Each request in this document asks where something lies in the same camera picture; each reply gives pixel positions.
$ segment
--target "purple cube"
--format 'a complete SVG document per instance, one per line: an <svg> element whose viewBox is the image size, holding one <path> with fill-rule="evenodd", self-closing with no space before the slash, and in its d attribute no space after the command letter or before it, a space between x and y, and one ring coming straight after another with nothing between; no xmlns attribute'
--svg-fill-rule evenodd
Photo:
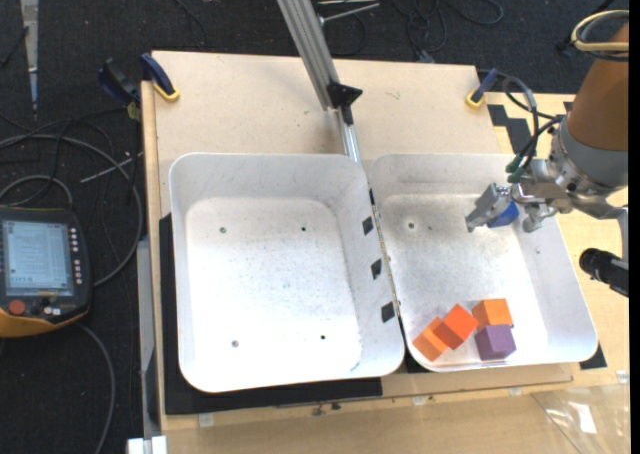
<svg viewBox="0 0 640 454"><path fill-rule="evenodd" d="M475 336L482 360L506 358L516 350L511 326L508 324L488 324Z"/></svg>

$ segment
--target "orange cube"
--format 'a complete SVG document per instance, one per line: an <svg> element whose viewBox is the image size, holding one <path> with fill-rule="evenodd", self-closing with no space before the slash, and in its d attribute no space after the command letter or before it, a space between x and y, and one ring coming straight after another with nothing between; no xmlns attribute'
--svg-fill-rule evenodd
<svg viewBox="0 0 640 454"><path fill-rule="evenodd" d="M471 313L478 321L479 330L488 325L508 324L513 326L509 305L504 298L483 299L471 309Z"/></svg>
<svg viewBox="0 0 640 454"><path fill-rule="evenodd" d="M420 351L429 361L434 361L438 356L444 353L447 349L447 344L436 337L433 332L434 328L437 328L442 323L439 317L436 317L431 324L427 326L422 333L413 339L413 345Z"/></svg>
<svg viewBox="0 0 640 454"><path fill-rule="evenodd" d="M460 305L455 305L433 332L451 349L460 347L478 326L478 320Z"/></svg>

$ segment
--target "red button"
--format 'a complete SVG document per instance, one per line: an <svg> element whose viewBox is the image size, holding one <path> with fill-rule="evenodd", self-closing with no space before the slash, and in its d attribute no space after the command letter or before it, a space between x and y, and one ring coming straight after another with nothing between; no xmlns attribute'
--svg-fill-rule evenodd
<svg viewBox="0 0 640 454"><path fill-rule="evenodd" d="M11 315L23 315L26 311L27 305L24 304L24 301L14 299L9 303L9 313Z"/></svg>

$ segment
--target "black carpet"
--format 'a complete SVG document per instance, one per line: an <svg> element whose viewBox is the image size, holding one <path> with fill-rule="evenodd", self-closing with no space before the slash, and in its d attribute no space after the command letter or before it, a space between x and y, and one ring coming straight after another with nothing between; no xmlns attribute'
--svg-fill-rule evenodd
<svg viewBox="0 0 640 454"><path fill-rule="evenodd" d="M572 50L562 54L556 44L603 1L396 0L394 5L386 0L358 19L329 23L326 35L336 57L356 52L340 57L415 61L425 51L436 64L496 67L521 78L534 92L575 93L592 60ZM612 7L628 5L629 0L616 0ZM400 11L413 12L411 22ZM0 0L0 52L19 34L19 12L17 0ZM320 12L327 16L337 10ZM152 49L296 54L275 0L40 0L39 15L35 125L74 118L74 123L64 123L65 135L91 142L118 161L135 150L135 124L126 113L92 118L91 126L78 121L119 106L98 86L97 72L107 58L115 58L137 80L142 75L137 58ZM211 81L215 85L214 75ZM33 127L23 45L0 69L0 92L0 114ZM19 132L19 126L0 118L0 138ZM0 150L0 188L22 176L51 171L53 143L26 143L22 150ZM136 210L127 199L124 179L112 174L79 182L105 167L99 157L66 144L56 166L57 177L73 192L96 277L116 267L136 240ZM141 173L136 188L143 196ZM38 185L23 186L11 196L29 196ZM63 198L53 189L36 204L59 204ZM104 341L117 377L105 453L123 452L128 438L142 435L136 277L132 261L96 289L84 320ZM109 405L108 372L94 342L69 327L8 341L0 358L0 395L0 452L93 452Z"/></svg>

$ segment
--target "black connector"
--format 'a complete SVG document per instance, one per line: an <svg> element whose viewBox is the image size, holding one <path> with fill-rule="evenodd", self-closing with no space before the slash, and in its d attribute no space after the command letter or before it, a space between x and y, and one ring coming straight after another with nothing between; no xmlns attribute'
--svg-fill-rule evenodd
<svg viewBox="0 0 640 454"><path fill-rule="evenodd" d="M580 268L611 290L629 297L629 266L608 251L589 248L580 255Z"/></svg>

